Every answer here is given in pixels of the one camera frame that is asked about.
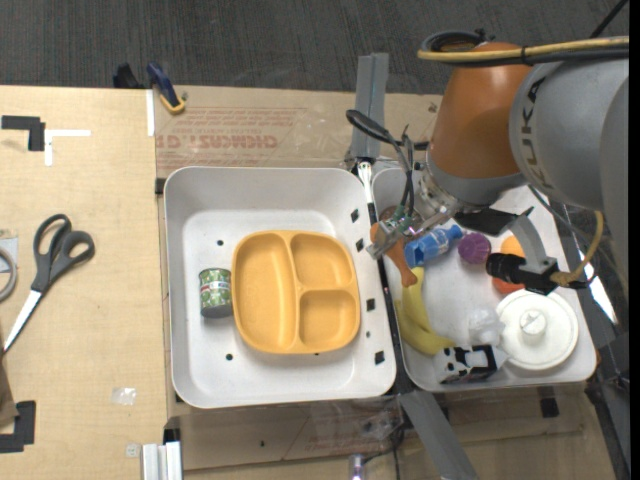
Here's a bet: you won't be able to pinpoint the brown cardboard board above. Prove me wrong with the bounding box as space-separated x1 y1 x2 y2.
152 85 617 472

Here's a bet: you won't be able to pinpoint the grey handled scissors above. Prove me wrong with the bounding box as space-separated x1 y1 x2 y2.
2 213 97 355

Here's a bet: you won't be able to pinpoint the yellow banana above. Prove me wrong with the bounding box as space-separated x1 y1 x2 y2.
393 266 457 357

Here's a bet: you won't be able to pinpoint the black cylinder on white bracket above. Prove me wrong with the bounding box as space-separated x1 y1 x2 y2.
485 208 560 297

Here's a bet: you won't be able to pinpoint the green can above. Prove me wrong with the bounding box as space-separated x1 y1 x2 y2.
198 267 235 319

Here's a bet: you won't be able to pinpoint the purple grapes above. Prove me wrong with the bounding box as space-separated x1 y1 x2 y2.
457 232 492 266

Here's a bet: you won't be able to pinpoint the black and white carton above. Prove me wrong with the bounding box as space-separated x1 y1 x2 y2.
432 343 509 386

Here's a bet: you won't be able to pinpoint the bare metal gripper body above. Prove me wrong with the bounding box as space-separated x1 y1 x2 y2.
380 170 460 243

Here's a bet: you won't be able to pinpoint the blue bottle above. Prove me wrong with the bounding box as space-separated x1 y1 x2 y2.
403 224 464 269

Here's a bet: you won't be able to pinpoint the orange carrot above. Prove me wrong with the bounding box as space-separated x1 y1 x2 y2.
369 222 419 288

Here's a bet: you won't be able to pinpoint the round white lid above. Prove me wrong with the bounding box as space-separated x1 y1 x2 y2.
495 288 580 372

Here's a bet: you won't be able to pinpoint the white plastic tray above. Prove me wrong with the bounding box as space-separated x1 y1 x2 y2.
163 166 398 410
370 166 598 394

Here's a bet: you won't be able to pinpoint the orange ball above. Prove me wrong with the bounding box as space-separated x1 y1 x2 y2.
491 235 527 295

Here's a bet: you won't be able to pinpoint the grey tape roll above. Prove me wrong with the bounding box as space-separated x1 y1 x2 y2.
0 244 19 304

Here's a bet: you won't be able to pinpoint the yellow divided plate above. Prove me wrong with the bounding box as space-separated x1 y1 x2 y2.
231 230 363 356

